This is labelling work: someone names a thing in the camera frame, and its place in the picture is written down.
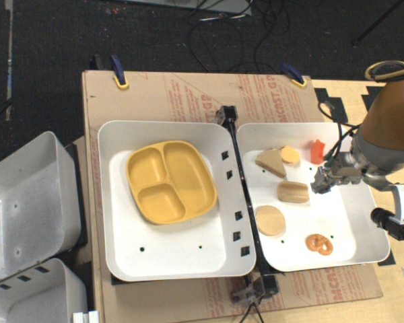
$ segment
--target black floor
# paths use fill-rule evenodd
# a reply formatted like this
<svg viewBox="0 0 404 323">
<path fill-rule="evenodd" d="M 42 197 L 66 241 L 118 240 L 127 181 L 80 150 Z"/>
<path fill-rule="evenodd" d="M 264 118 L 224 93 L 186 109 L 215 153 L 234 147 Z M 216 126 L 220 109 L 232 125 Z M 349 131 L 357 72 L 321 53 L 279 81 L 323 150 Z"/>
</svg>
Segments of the black floor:
<svg viewBox="0 0 404 323">
<path fill-rule="evenodd" d="M 252 17 L 99 0 L 13 0 L 11 120 L 0 115 L 0 161 L 44 131 L 66 145 L 83 135 L 81 73 L 98 53 L 128 71 L 275 73 L 282 62 L 314 79 L 364 80 L 404 61 L 404 2 L 255 0 Z M 0 103 L 6 100 L 10 13 L 0 0 Z"/>
</svg>

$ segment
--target cardboard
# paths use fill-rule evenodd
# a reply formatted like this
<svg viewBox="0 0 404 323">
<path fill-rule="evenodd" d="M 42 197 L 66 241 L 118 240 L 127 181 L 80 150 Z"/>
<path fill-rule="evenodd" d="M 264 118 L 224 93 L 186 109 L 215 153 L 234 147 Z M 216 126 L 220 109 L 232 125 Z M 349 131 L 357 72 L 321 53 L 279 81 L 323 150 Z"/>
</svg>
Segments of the cardboard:
<svg viewBox="0 0 404 323">
<path fill-rule="evenodd" d="M 82 75 L 94 295 L 101 322 L 167 323 L 210 318 L 218 318 L 216 322 L 238 322 L 240 318 L 233 316 L 242 315 L 246 308 L 233 304 L 231 294 L 244 288 L 241 278 L 112 284 L 104 254 L 98 129 L 110 120 L 213 122 L 221 105 L 237 108 L 238 124 L 320 122 L 327 119 L 317 110 L 313 82 L 306 78 L 307 87 L 300 89 L 283 75 L 145 72 L 125 72 L 125 75 L 129 89 L 123 91 L 116 86 L 113 72 L 86 71 Z M 318 84 L 340 87 L 339 91 L 350 93 L 347 83 L 334 81 L 325 85 L 322 81 Z M 360 92 L 364 94 L 364 84 L 357 85 L 355 103 Z M 353 111 L 358 112 L 354 116 L 356 120 L 365 116 L 364 109 Z M 393 207 L 386 195 L 379 198 Z M 393 241 L 394 248 L 402 253 L 404 265 L 404 244 Z M 279 294 L 263 300 L 259 309 L 266 313 L 266 322 L 278 322 L 278 318 L 294 322 L 349 322 L 351 316 L 356 322 L 373 319 L 404 322 L 404 276 L 401 277 L 400 267 L 393 271 L 378 268 L 382 267 L 367 264 L 278 275 Z M 384 287 L 378 282 L 380 274 L 389 280 Z M 380 299 L 371 303 L 363 300 L 374 298 Z M 323 311 L 315 311 L 320 305 L 334 303 Z"/>
</svg>

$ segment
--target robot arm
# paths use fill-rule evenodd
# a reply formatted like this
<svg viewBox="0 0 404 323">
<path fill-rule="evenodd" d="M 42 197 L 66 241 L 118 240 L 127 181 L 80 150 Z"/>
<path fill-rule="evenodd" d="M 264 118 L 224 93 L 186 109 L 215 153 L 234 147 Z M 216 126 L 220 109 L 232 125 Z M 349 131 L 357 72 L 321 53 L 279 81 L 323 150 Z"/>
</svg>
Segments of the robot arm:
<svg viewBox="0 0 404 323">
<path fill-rule="evenodd" d="M 391 191 L 395 214 L 376 208 L 371 218 L 395 239 L 404 240 L 404 184 L 393 184 L 386 179 L 404 168 L 404 63 L 377 63 L 367 69 L 366 77 L 386 85 L 362 124 L 340 137 L 340 145 L 342 139 L 351 137 L 349 152 L 338 149 L 328 153 L 324 165 L 317 169 L 311 188 L 317 194 L 324 194 L 335 185 L 357 184 L 363 180 L 379 191 Z"/>
</svg>

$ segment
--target red object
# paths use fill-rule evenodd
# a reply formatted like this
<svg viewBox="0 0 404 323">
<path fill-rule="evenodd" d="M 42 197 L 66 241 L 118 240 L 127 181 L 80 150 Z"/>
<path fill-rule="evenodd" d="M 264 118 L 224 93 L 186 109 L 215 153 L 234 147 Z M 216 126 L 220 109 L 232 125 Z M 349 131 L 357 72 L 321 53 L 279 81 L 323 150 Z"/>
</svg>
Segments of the red object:
<svg viewBox="0 0 404 323">
<path fill-rule="evenodd" d="M 325 144 L 321 143 L 318 139 L 314 142 L 314 145 L 311 147 L 311 162 L 313 164 L 319 165 L 323 162 L 324 148 Z"/>
</svg>

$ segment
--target yellow plate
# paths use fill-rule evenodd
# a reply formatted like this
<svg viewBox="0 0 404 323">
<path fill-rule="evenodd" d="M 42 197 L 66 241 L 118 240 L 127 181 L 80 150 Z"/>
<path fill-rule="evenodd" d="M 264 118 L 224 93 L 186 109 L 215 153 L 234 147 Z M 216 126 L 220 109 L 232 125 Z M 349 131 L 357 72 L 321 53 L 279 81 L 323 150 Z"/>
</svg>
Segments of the yellow plate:
<svg viewBox="0 0 404 323">
<path fill-rule="evenodd" d="M 217 189 L 197 149 L 165 141 L 133 152 L 126 175 L 141 214 L 155 224 L 178 223 L 210 211 Z"/>
</svg>

